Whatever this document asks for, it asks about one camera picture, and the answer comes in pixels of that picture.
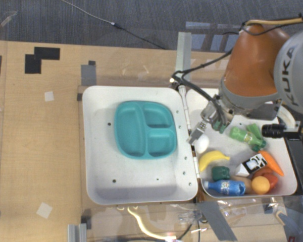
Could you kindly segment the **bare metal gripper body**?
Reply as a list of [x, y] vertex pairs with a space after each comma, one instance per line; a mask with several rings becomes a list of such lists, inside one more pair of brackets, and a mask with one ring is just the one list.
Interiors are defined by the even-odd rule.
[[228, 108], [222, 100], [215, 100], [215, 102], [217, 106], [209, 101], [200, 115], [212, 129], [226, 129], [232, 122], [233, 110]]

